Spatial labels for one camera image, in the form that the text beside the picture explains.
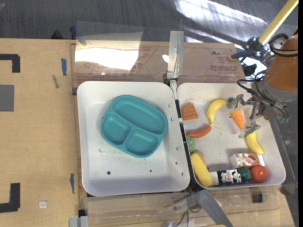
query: toy banana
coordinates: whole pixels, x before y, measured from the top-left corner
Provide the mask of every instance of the toy banana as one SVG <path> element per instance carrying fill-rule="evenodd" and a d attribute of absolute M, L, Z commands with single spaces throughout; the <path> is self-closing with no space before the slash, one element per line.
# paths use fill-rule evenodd
<path fill-rule="evenodd" d="M 246 137 L 246 142 L 247 142 L 247 145 L 248 147 L 258 153 L 258 154 L 263 154 L 263 148 L 259 145 L 259 143 L 257 142 L 257 138 L 256 138 L 256 132 L 253 131 L 253 133 L 249 134 L 247 137 Z"/>
<path fill-rule="evenodd" d="M 214 100 L 208 107 L 206 111 L 206 116 L 208 117 L 210 121 L 210 125 L 214 125 L 214 116 L 218 109 L 222 108 L 226 105 L 226 101 L 223 99 L 216 99 Z"/>

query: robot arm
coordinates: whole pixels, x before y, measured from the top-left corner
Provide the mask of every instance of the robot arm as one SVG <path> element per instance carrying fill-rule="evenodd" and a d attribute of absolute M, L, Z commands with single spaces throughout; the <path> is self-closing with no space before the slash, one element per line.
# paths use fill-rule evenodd
<path fill-rule="evenodd" d="M 284 40 L 282 47 L 274 47 L 276 41 Z M 254 79 L 240 79 L 238 85 L 252 97 L 244 101 L 243 94 L 237 95 L 227 106 L 236 111 L 245 105 L 253 105 L 251 121 L 243 127 L 240 137 L 246 137 L 259 126 L 255 119 L 263 116 L 266 120 L 277 118 L 280 123 L 288 122 L 287 103 L 298 97 L 298 34 L 290 39 L 284 35 L 275 36 L 270 42 L 270 49 L 275 57 L 270 67 L 259 72 Z M 251 88 L 242 82 L 251 82 Z"/>

